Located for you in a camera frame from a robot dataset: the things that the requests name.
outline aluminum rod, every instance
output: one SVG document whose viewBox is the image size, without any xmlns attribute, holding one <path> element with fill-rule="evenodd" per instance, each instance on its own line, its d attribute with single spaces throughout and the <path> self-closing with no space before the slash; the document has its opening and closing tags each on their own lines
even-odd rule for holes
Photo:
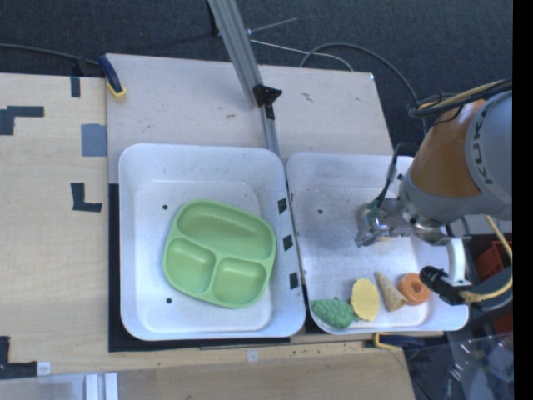
<svg viewBox="0 0 533 400">
<path fill-rule="evenodd" d="M 237 3 L 235 0 L 207 0 L 207 2 L 212 10 L 247 101 L 253 108 L 256 108 L 258 104 L 253 88 L 263 83 Z M 261 107 L 261 110 L 266 147 L 279 155 L 276 124 L 274 120 L 267 117 L 267 111 L 264 106 Z"/>
</svg>

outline green plate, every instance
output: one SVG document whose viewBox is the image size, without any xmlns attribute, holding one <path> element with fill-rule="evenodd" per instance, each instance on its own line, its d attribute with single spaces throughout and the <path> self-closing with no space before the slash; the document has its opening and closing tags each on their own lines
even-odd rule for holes
<svg viewBox="0 0 533 400">
<path fill-rule="evenodd" d="M 275 257 L 276 236 L 263 218 L 225 203 L 194 200 L 172 221 L 163 270 L 187 295 L 244 308 L 264 293 Z"/>
</svg>

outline orange toy donut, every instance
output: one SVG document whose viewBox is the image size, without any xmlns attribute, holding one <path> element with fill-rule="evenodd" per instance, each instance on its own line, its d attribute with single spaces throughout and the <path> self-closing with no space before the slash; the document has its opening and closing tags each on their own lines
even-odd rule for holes
<svg viewBox="0 0 533 400">
<path fill-rule="evenodd" d="M 427 301 L 431 290 L 420 280 L 416 272 L 409 272 L 398 282 L 398 290 L 406 297 L 408 305 L 420 305 Z"/>
</svg>

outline black tape mark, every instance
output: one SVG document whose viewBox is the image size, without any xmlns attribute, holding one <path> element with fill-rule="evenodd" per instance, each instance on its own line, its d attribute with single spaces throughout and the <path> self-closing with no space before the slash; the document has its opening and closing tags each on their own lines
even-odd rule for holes
<svg viewBox="0 0 533 400">
<path fill-rule="evenodd" d="M 70 77 L 70 96 L 72 98 L 79 98 L 82 96 L 79 77 Z"/>
<path fill-rule="evenodd" d="M 13 135 L 15 117 L 44 117 L 44 107 L 8 106 L 0 110 L 0 135 Z"/>
<path fill-rule="evenodd" d="M 74 199 L 72 210 L 81 210 L 84 212 L 102 211 L 101 203 L 85 202 L 85 184 L 83 182 L 71 182 L 70 188 L 72 190 L 72 198 Z"/>
<path fill-rule="evenodd" d="M 277 210 L 280 214 L 286 211 L 286 198 L 277 201 Z"/>
<path fill-rule="evenodd" d="M 298 285 L 300 284 L 298 282 L 298 273 L 297 272 L 293 272 L 289 275 L 289 281 L 291 283 L 291 290 L 292 289 L 296 289 L 298 287 Z"/>
<path fill-rule="evenodd" d="M 10 363 L 9 337 L 0 337 L 0 379 L 37 376 L 37 362 Z"/>
<path fill-rule="evenodd" d="M 107 156 L 107 129 L 97 123 L 82 125 L 82 156 Z"/>
<path fill-rule="evenodd" d="M 292 247 L 292 235 L 288 235 L 283 238 L 283 248 L 288 250 Z"/>
</svg>

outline white sink basin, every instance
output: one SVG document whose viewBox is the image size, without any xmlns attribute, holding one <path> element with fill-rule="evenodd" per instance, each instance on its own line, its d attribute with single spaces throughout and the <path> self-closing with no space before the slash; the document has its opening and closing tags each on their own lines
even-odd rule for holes
<svg viewBox="0 0 533 400">
<path fill-rule="evenodd" d="M 399 157 L 398 173 L 406 173 L 411 157 Z M 357 247 L 357 215 L 382 190 L 390 156 L 301 152 L 291 156 L 286 175 L 297 243 L 309 300 L 337 297 L 348 300 L 358 278 L 376 284 L 374 272 L 385 273 L 397 283 L 405 273 L 424 266 L 448 270 L 445 247 L 433 247 L 418 237 L 390 238 L 368 247 Z M 388 197 L 396 197 L 398 182 Z M 400 331 L 453 331 L 468 321 L 466 305 L 448 305 L 436 293 L 418 306 L 405 305 L 388 312 L 382 297 L 373 322 L 353 322 L 335 329 L 319 318 L 316 324 L 329 333 Z"/>
<path fill-rule="evenodd" d="M 284 338 L 306 308 L 285 170 L 263 148 L 136 144 L 119 161 L 121 316 L 142 340 Z M 233 309 L 179 292 L 166 280 L 163 249 L 178 208 L 210 199 L 255 213 L 276 234 L 276 258 L 261 299 Z"/>
</svg>

